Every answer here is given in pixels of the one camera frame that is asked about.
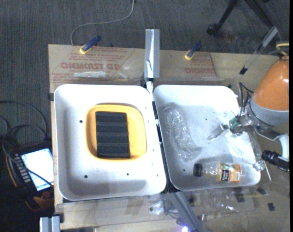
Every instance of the yellow tray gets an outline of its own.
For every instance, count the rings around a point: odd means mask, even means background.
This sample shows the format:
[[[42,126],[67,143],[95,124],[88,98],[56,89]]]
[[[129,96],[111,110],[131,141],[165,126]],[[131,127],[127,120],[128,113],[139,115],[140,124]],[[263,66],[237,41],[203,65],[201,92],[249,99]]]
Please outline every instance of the yellow tray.
[[[98,158],[96,140],[96,112],[119,112],[126,113],[128,124],[128,139],[130,158]],[[93,106],[87,113],[86,118],[86,140],[88,150],[97,159],[101,160],[134,160],[143,156],[147,150],[147,136],[145,123],[141,113],[127,104],[99,104]]]

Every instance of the black bottle cap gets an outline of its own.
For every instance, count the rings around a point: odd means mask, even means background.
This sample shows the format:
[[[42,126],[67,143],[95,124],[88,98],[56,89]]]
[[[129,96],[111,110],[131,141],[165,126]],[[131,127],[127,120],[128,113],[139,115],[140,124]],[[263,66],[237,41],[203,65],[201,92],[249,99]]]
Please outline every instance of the black bottle cap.
[[[203,166],[200,163],[195,163],[194,171],[193,171],[194,176],[201,177],[202,173],[203,173]]]

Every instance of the illuminated screen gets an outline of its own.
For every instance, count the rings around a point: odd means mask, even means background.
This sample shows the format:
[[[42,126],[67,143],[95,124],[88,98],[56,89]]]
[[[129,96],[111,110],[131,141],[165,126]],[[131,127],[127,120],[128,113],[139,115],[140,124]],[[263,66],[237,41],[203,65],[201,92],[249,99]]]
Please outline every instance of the illuminated screen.
[[[53,171],[53,157],[51,151],[41,149],[31,153],[27,153],[21,156],[25,166],[38,174],[51,184],[54,182],[54,171]],[[38,191],[50,187],[48,183],[42,180],[40,177],[30,173],[30,176],[35,184]]]

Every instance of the bottle label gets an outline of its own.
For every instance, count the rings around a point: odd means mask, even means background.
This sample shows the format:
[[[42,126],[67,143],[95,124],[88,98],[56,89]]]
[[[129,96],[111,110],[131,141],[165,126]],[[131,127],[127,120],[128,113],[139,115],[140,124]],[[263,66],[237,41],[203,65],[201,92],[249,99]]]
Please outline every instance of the bottle label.
[[[219,181],[239,182],[241,178],[241,167],[239,164],[220,163]]]

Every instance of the bottle with orange label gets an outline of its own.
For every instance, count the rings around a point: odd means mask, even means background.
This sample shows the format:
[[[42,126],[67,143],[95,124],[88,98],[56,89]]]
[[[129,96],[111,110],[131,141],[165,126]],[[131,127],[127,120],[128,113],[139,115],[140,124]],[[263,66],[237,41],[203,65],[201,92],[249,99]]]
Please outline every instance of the bottle with orange label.
[[[213,161],[194,164],[193,174],[196,177],[206,176],[215,182],[238,183],[241,179],[241,166],[238,163]]]

